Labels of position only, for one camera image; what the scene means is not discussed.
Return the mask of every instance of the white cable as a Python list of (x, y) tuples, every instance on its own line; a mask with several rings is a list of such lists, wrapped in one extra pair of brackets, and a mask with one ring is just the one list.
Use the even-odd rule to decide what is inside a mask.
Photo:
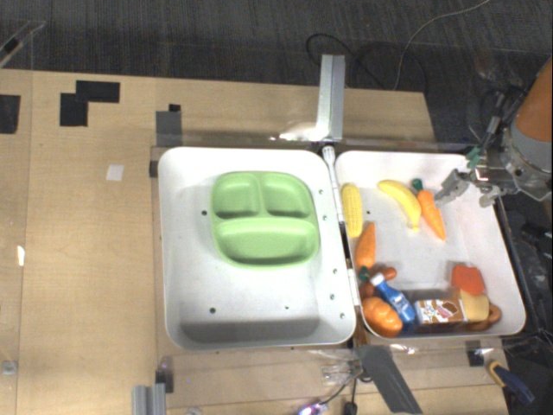
[(404, 64), (404, 57), (405, 57), (405, 53), (407, 52), (407, 49), (409, 49), (409, 46), (411, 45), (411, 43), (413, 42), (413, 40), (415, 39), (415, 37), (417, 35), (419, 35), (427, 26), (429, 26), (431, 23), (433, 22), (436, 22), (437, 20), (441, 20), (442, 18), (446, 18), (446, 17), (451, 17), (451, 16), (460, 16), (462, 14), (466, 14), (467, 12), (471, 12), (473, 10), (476, 10), (482, 6), (484, 6), (485, 4), (488, 4), (490, 3), (492, 0), (484, 0), (483, 2), (480, 2), (474, 6), (471, 6), (470, 8), (465, 8), (464, 10), (457, 10), (457, 11), (454, 11), (454, 12), (449, 12), (447, 14), (442, 14), (441, 16), (436, 16), (434, 18), (431, 18), (430, 20), (428, 20), (425, 24), (423, 24), (419, 29), (417, 29), (415, 31), (415, 34), (413, 34), (409, 41), (407, 41), (407, 44), (405, 45), (405, 48), (404, 48), (404, 51), (401, 53), (401, 57), (399, 59), (399, 65), (397, 67), (397, 77), (396, 77), (396, 83), (394, 84), (394, 87), (393, 87), (393, 91), (395, 91), (397, 89), (397, 86), (399, 85), (399, 79), (401, 77), (401, 67), (402, 65)]

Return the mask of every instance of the wooden table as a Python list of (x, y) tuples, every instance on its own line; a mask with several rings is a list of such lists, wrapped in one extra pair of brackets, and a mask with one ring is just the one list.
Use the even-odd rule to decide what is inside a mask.
[[(60, 127), (60, 94), (74, 93), (76, 80), (120, 82), (120, 102), (89, 104), (88, 127)], [(318, 89), (2, 70), (0, 93), (22, 96), (18, 133), (0, 136), (0, 156), (15, 159), (0, 168), (2, 178), (26, 187), (29, 171), (28, 201), (21, 192), (19, 203), (12, 195), (13, 204), (0, 206), (22, 223), (1, 246), (4, 259), (14, 256), (21, 241), (26, 251), (24, 267), (10, 280), (22, 281), (22, 297), (16, 287), (0, 288), (0, 322), (16, 328), (16, 304), (22, 303), (17, 383), (2, 387), (8, 397), (0, 409), (14, 413), (16, 397), (17, 415), (130, 414), (132, 387), (151, 386), (158, 362), (149, 178), (156, 111), (180, 105), (187, 133), (249, 130), (277, 136), (290, 124), (314, 121)], [(427, 142), (434, 137), (418, 93), (347, 89), (344, 131)], [(18, 150), (22, 155), (16, 157)], [(106, 180), (113, 164), (124, 166), (122, 181)], [(491, 343), (490, 358), (505, 363), (500, 342)], [(16, 344), (2, 352), (4, 360), (17, 358)], [(502, 391), (484, 368), (468, 367), (460, 348), (451, 349), (452, 363), (432, 368), (430, 354), (397, 357), (424, 412), (507, 413)], [(187, 355), (200, 362), (197, 376), (208, 377), (201, 357)], [(236, 376), (245, 374), (247, 368)], [(313, 381), (308, 387), (315, 392), (320, 379), (307, 376)], [(324, 387), (318, 396), (333, 390)], [(330, 405), (330, 413), (341, 413), (346, 395)], [(206, 415), (293, 414), (314, 396), (213, 401), (201, 409)], [(177, 396), (170, 399), (174, 409), (168, 413), (186, 413)], [(359, 415), (388, 413), (373, 385), (360, 386), (357, 401)]]

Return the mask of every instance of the bottle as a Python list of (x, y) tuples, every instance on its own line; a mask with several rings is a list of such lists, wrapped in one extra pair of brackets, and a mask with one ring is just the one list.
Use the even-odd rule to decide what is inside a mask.
[(371, 283), (375, 289), (380, 292), (380, 296), (386, 301), (399, 315), (399, 319), (404, 324), (414, 323), (416, 320), (416, 312), (411, 306), (411, 303), (405, 298), (399, 290), (391, 288), (385, 281), (382, 273), (377, 273), (371, 278)]

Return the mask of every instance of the orange carrot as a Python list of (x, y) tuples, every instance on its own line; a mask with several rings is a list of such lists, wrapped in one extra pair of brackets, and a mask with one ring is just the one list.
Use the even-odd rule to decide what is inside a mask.
[(374, 266), (374, 257), (376, 255), (377, 236), (374, 223), (366, 225), (365, 230), (359, 237), (357, 247), (355, 248), (355, 267), (359, 271), (361, 267), (371, 269)]
[(446, 228), (443, 225), (442, 213), (440, 209), (435, 206), (434, 196), (430, 191), (423, 188), (423, 182), (419, 178), (413, 180), (412, 185), (413, 188), (418, 191), (416, 198), (423, 210), (424, 219), (436, 235), (445, 241)]

